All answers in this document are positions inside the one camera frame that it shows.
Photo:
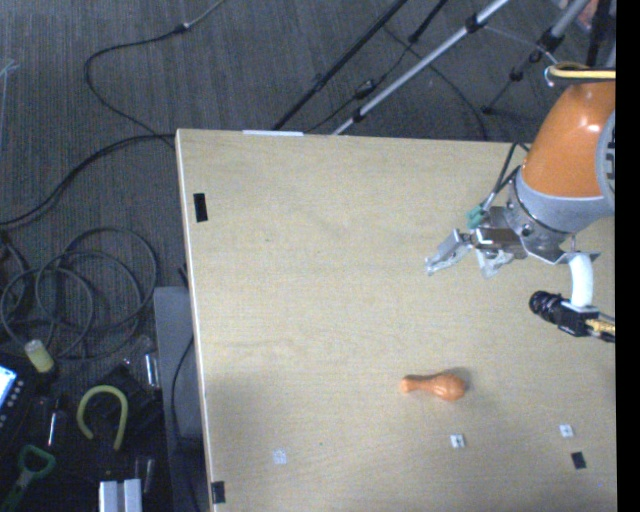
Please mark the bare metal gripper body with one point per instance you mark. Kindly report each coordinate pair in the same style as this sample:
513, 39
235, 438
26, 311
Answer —
505, 235

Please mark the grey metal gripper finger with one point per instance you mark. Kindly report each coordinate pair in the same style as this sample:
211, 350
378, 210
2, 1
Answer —
450, 252
492, 261

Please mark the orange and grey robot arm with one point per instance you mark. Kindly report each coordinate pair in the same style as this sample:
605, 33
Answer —
560, 160

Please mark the pale wood board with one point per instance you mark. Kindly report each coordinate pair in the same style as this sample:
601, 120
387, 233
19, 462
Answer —
325, 300

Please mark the orange toy drumstick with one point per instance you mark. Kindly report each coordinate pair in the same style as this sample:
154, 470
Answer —
442, 386

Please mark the silver tripod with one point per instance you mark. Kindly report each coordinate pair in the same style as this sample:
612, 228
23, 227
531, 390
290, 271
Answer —
425, 61

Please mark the black tripod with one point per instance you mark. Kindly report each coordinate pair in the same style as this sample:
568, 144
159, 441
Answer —
340, 62

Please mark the yellow-green curved tube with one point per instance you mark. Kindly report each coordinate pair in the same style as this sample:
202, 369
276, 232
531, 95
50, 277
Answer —
121, 410

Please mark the white block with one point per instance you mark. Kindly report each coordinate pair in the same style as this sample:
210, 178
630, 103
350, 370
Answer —
120, 496

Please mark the pale yellow small bottle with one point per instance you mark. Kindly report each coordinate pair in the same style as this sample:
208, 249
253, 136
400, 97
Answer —
40, 356

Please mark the black cylinder on white bracket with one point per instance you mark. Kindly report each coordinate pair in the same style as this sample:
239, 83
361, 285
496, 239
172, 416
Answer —
575, 315

